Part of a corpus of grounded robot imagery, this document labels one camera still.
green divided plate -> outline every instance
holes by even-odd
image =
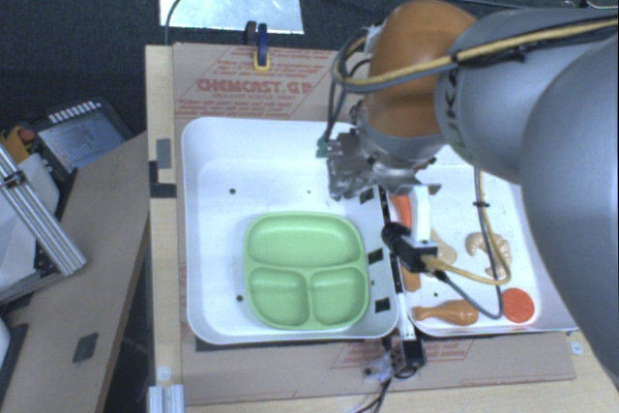
[[[352,325],[368,306],[368,265],[361,235],[346,219],[276,213],[254,220],[243,245],[245,287],[253,312],[279,329]]]

